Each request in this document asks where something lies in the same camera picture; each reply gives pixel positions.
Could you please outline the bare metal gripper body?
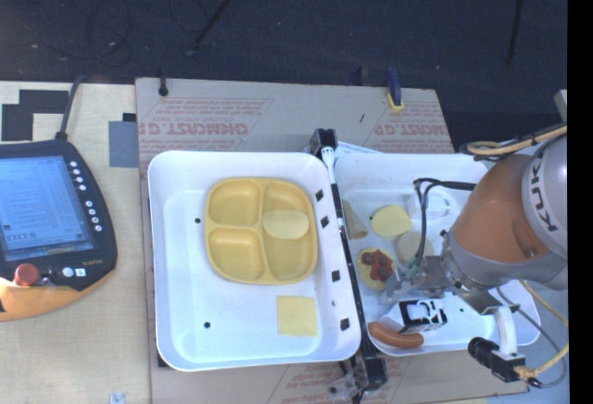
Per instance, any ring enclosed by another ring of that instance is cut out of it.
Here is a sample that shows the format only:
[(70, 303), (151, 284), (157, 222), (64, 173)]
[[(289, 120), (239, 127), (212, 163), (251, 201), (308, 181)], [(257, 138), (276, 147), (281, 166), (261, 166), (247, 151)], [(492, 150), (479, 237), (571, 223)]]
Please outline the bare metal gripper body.
[(416, 275), (411, 280), (411, 287), (418, 294), (428, 298), (443, 298), (453, 291), (453, 283), (446, 275), (439, 256), (423, 258)]

